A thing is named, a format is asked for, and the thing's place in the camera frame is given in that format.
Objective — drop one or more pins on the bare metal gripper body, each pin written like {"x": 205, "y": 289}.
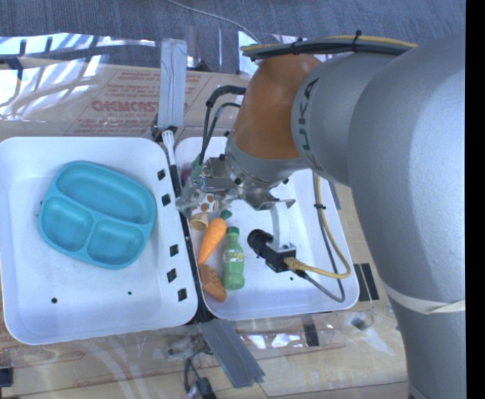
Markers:
{"x": 221, "y": 175}

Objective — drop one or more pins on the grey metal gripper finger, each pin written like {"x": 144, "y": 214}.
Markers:
{"x": 226, "y": 197}
{"x": 186, "y": 200}

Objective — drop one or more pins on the white carton with orange print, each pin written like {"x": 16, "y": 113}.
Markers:
{"x": 208, "y": 203}

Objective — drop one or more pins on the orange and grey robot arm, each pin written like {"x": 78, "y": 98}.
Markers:
{"x": 392, "y": 148}

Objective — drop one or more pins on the tan ice cream cone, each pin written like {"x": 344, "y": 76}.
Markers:
{"x": 199, "y": 221}

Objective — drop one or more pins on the orange carrot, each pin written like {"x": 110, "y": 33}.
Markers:
{"x": 211, "y": 237}

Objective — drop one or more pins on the green bottle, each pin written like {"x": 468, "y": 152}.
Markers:
{"x": 233, "y": 264}

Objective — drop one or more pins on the blue divided plate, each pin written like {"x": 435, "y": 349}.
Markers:
{"x": 100, "y": 206}

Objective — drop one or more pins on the brown bread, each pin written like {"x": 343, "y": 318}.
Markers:
{"x": 213, "y": 284}

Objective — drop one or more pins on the white plastic tray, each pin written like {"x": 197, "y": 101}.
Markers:
{"x": 80, "y": 301}
{"x": 267, "y": 297}

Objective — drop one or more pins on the brown cardboard board red print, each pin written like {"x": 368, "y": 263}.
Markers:
{"x": 113, "y": 85}

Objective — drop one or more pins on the black cylinder on white bracket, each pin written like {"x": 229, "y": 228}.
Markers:
{"x": 281, "y": 258}

